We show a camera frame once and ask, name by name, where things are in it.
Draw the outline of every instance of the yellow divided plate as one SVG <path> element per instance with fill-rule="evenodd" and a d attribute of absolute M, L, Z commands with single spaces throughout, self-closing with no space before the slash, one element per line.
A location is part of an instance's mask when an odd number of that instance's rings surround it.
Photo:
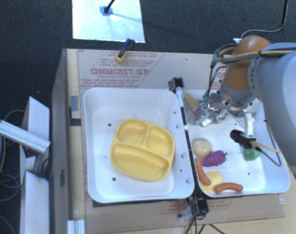
<path fill-rule="evenodd" d="M 110 161 L 122 173 L 155 182 L 170 171 L 174 150 L 174 139 L 168 130 L 131 118 L 123 121 L 114 134 Z"/>

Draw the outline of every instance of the white tray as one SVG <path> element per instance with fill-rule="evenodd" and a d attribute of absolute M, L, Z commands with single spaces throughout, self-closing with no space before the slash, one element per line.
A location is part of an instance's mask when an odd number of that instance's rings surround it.
<path fill-rule="evenodd" d="M 188 91 L 197 100 L 202 100 L 203 90 Z M 213 151 L 223 150 L 226 155 L 226 161 L 213 167 L 203 167 L 205 173 L 217 171 L 223 176 L 224 182 L 234 182 L 243 186 L 242 193 L 224 192 L 216 194 L 215 192 L 206 193 L 210 197 L 242 196 L 256 194 L 283 193 L 290 187 L 290 178 L 286 169 L 283 156 L 280 156 L 282 166 L 278 167 L 263 154 L 254 161 L 246 161 L 243 158 L 243 148 L 230 138 L 230 132 L 234 129 L 244 132 L 243 118 L 229 116 L 228 120 L 220 124 L 210 124 L 206 127 L 200 127 L 195 123 L 195 117 L 188 104 L 185 103 L 187 124 L 190 132 L 190 141 L 197 137 L 203 137 L 212 144 Z M 254 135 L 257 142 L 267 146 L 272 146 L 268 135 L 262 103 L 254 101 L 252 107 L 248 107 L 250 113 L 257 113 L 254 122 Z M 275 152 L 262 148 L 276 162 L 278 158 Z"/>
<path fill-rule="evenodd" d="M 194 190 L 185 129 L 177 96 L 161 89 L 92 88 L 84 95 L 82 133 L 87 151 L 88 190 L 100 203 L 189 197 Z M 158 182 L 135 179 L 116 170 L 110 146 L 119 124 L 138 118 L 171 132 L 175 155 L 168 176 Z"/>

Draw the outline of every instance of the dark floor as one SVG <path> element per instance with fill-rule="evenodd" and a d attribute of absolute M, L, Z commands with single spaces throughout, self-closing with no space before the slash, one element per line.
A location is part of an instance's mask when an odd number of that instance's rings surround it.
<path fill-rule="evenodd" d="M 284 0 L 140 0 L 146 43 L 136 51 L 213 53 L 249 29 L 280 27 Z M 296 0 L 283 31 L 260 33 L 296 42 Z M 121 43 L 72 38 L 72 0 L 0 0 L 0 118 L 24 109 L 29 96 L 51 106 L 61 49 L 119 49 Z M 21 120 L 18 113 L 10 122 Z M 6 150 L 4 172 L 19 172 L 18 147 Z M 0 196 L 13 191 L 0 187 Z M 0 202 L 0 214 L 19 232 L 19 194 Z M 9 233 L 0 220 L 0 233 Z"/>

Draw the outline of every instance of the toy food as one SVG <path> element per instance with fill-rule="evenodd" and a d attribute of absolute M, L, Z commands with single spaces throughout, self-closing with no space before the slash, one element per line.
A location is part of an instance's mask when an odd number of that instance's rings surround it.
<path fill-rule="evenodd" d="M 243 186 L 236 183 L 222 183 L 215 186 L 214 188 L 215 193 L 218 193 L 218 194 L 225 190 L 233 190 L 240 193 L 243 191 Z"/>
<path fill-rule="evenodd" d="M 203 171 L 201 159 L 195 158 L 195 163 L 196 163 L 197 173 L 198 173 L 198 177 L 199 177 L 200 182 L 206 186 L 210 185 L 211 180 L 205 175 L 205 173 Z"/>
<path fill-rule="evenodd" d="M 192 151 L 195 156 L 206 158 L 212 153 L 212 145 L 205 138 L 195 138 L 191 143 Z"/>
<path fill-rule="evenodd" d="M 226 161 L 226 156 L 222 150 L 213 152 L 209 157 L 202 163 L 203 166 L 218 166 Z"/>
<path fill-rule="evenodd" d="M 253 148 L 250 148 L 250 149 L 245 148 L 243 150 L 243 157 L 245 160 L 249 160 L 249 161 L 255 160 L 259 157 L 259 155 L 260 155 L 260 152 Z"/>
<path fill-rule="evenodd" d="M 219 172 L 208 172 L 206 174 L 209 180 L 211 180 L 211 184 L 206 186 L 203 185 L 200 181 L 201 189 L 205 191 L 206 193 L 213 192 L 215 186 L 222 184 L 223 178 L 222 175 Z"/>

